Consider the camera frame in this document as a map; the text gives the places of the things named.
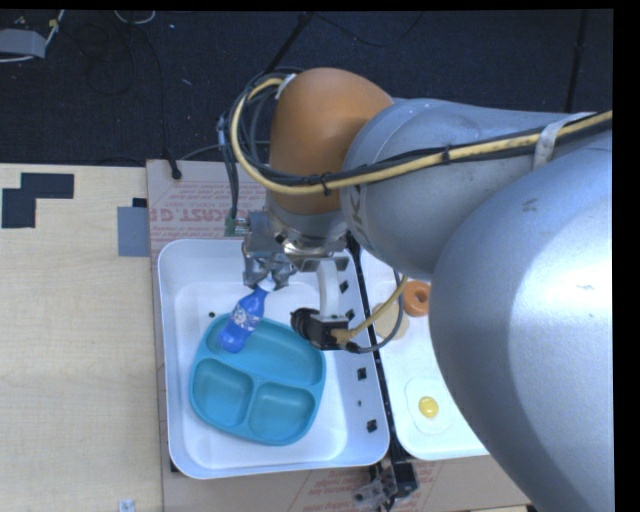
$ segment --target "blue bottle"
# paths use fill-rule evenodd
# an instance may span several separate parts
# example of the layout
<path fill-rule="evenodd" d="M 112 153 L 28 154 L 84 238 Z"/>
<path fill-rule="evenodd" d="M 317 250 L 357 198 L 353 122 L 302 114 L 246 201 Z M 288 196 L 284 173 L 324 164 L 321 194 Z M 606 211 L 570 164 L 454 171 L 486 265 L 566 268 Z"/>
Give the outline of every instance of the blue bottle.
<path fill-rule="evenodd" d="M 246 339 L 258 327 L 264 316 L 264 300 L 271 288 L 270 283 L 261 282 L 246 297 L 238 301 L 218 333 L 218 344 L 229 352 L 240 352 Z"/>

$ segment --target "blue plate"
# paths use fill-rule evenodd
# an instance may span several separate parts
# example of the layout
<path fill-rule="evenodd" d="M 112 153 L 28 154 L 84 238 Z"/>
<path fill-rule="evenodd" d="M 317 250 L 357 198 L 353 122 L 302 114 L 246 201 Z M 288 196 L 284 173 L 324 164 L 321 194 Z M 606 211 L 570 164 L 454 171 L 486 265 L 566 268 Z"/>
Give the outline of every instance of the blue plate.
<path fill-rule="evenodd" d="M 208 424 L 269 445 L 304 436 L 318 412 L 324 354 L 289 326 L 262 319 L 238 353 L 218 345 L 227 317 L 204 334 L 191 368 L 189 398 Z"/>

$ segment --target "dark background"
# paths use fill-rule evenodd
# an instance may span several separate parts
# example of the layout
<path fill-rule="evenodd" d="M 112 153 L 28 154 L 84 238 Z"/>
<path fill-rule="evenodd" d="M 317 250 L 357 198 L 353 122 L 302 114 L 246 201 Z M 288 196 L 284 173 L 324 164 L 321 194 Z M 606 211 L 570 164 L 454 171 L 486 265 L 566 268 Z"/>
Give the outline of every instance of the dark background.
<path fill-rule="evenodd" d="M 0 28 L 46 36 L 58 12 L 0 9 Z M 152 13 L 118 11 L 130 22 Z M 302 14 L 156 11 L 134 25 L 67 10 L 45 59 L 0 63 L 0 161 L 135 166 L 215 144 L 220 114 Z M 279 64 L 343 68 L 395 97 L 609 110 L 613 9 L 319 11 Z"/>

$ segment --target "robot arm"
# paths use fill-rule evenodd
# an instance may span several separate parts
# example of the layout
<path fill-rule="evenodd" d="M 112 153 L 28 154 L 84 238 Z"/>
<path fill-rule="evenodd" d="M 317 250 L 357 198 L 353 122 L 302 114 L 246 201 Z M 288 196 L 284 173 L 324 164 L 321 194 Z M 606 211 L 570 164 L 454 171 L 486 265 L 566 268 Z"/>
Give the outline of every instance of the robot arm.
<path fill-rule="evenodd" d="M 238 162 L 268 189 L 245 281 L 284 286 L 335 261 L 349 232 L 431 282 L 438 363 L 489 452 L 541 512 L 613 510 L 611 113 L 393 100 L 309 70 L 278 91 L 260 164 L 240 114 L 283 81 L 247 92 L 231 120 Z M 315 320 L 312 338 L 346 332 Z"/>

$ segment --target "bottle label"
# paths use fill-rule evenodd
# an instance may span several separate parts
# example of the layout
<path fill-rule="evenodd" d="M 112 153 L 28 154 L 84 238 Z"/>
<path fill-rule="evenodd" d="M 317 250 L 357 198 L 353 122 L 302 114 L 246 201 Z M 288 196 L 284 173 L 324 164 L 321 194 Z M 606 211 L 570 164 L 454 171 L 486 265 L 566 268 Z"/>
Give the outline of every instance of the bottle label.
<path fill-rule="evenodd" d="M 233 311 L 231 312 L 231 319 L 233 320 L 233 323 L 245 331 L 255 330 L 260 323 L 259 316 L 252 315 L 240 304 L 236 304 L 236 307 L 233 308 Z"/>

